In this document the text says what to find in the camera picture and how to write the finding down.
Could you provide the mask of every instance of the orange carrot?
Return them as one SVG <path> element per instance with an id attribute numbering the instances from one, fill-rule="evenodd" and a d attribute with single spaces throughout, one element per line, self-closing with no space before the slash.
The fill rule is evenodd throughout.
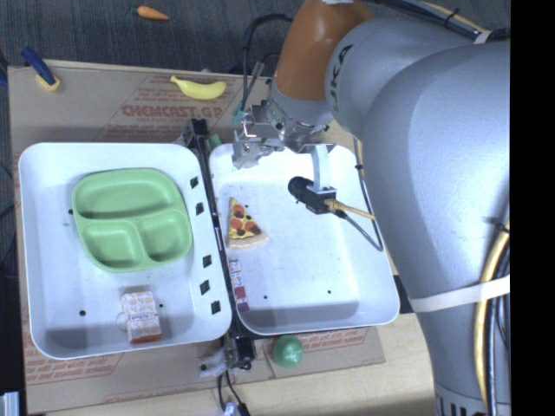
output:
<path id="1" fill-rule="evenodd" d="M 166 14 L 162 14 L 160 11 L 149 8 L 148 6 L 134 6 L 133 8 L 131 8 L 131 11 L 137 13 L 141 17 L 150 18 L 152 20 L 170 19 L 170 17 L 168 17 Z"/>

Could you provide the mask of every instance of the yellow banana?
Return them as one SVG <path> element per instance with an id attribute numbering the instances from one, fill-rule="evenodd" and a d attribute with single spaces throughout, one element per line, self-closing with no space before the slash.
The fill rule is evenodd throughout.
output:
<path id="1" fill-rule="evenodd" d="M 172 75 L 170 81 L 180 87 L 181 92 L 187 97 L 200 99 L 202 101 L 209 101 L 210 99 L 220 97 L 224 93 L 225 87 L 227 86 L 224 81 L 202 84 L 196 83 L 195 81 L 180 80 L 175 75 Z"/>

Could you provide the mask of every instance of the green tray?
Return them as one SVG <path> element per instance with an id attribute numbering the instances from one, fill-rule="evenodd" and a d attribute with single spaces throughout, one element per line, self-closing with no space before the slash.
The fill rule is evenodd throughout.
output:
<path id="1" fill-rule="evenodd" d="M 183 257 L 193 231 L 178 186 L 153 168 L 90 174 L 73 191 L 79 237 L 109 271 L 158 267 Z"/>

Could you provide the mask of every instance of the toy pizza slice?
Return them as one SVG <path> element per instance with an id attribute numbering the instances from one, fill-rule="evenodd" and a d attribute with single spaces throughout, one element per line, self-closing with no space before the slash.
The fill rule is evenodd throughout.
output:
<path id="1" fill-rule="evenodd" d="M 263 244 L 269 238 L 263 232 L 252 216 L 235 198 L 230 201 L 229 231 L 227 232 L 227 246 L 231 250 L 251 248 Z"/>

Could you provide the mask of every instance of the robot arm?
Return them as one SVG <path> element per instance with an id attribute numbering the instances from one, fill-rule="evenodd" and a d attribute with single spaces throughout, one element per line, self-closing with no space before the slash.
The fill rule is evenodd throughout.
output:
<path id="1" fill-rule="evenodd" d="M 491 280 L 484 267 L 504 233 L 498 276 L 510 267 L 510 42 L 477 44 L 480 31 L 471 32 L 374 18 L 357 2 L 308 0 L 268 100 L 245 116 L 234 144 L 241 167 L 284 146 L 307 152 L 332 118 L 358 138 L 370 202 L 411 299 Z M 511 412 L 510 343 L 497 327 L 494 368 L 480 369 L 474 333 L 482 305 L 417 313 L 438 416 Z"/>

